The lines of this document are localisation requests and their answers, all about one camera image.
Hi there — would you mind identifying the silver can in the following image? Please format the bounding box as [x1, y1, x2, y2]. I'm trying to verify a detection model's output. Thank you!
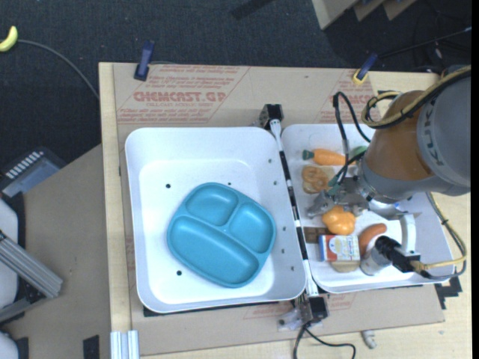
[359, 246, 393, 277]

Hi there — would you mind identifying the green toy vegetable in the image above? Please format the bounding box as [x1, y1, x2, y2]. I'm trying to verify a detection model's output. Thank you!
[349, 145, 370, 163]

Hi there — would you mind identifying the orange carrot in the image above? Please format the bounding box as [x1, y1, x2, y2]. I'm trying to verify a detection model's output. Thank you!
[302, 147, 347, 167]

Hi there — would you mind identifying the brown pretzel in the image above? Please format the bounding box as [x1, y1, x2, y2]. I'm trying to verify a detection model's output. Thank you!
[301, 165, 336, 195]

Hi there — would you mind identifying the brown chocolate bar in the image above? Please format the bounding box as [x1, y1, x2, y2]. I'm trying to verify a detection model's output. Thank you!
[302, 226, 331, 245]

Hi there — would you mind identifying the white and orange carton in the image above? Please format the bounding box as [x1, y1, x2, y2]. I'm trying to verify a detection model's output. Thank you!
[317, 234, 361, 263]

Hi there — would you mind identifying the black block with thin wires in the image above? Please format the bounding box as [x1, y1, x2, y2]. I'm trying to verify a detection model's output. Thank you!
[257, 103, 283, 129]
[298, 295, 331, 324]

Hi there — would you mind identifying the orange sausage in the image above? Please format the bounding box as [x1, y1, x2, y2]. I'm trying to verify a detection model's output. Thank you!
[358, 222, 388, 258]

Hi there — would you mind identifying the black cylinder on white bracket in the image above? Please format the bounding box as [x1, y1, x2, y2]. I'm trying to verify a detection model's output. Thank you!
[373, 214, 422, 274]

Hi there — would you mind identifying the thin black and white rod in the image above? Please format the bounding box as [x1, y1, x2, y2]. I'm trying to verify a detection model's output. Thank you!
[269, 119, 320, 298]

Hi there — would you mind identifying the white plastic tray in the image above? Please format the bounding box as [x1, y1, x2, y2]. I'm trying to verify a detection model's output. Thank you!
[123, 126, 308, 314]
[280, 123, 456, 295]

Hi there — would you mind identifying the orange bell pepper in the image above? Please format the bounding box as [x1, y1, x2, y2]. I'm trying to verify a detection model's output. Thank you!
[321, 205, 357, 236]

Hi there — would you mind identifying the tan bread slice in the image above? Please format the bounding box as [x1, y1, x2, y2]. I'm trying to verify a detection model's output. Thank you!
[330, 260, 362, 274]

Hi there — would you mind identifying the blue divided plate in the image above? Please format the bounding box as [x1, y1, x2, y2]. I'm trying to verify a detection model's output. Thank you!
[165, 182, 278, 289]

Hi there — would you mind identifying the yellow banana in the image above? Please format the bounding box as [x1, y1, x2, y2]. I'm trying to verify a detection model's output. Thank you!
[0, 25, 19, 53]

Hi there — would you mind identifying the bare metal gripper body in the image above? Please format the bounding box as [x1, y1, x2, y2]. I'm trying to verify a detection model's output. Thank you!
[328, 176, 404, 217]

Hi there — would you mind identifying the brown cardboard board red print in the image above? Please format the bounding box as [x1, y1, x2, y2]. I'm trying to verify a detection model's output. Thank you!
[112, 63, 447, 357]

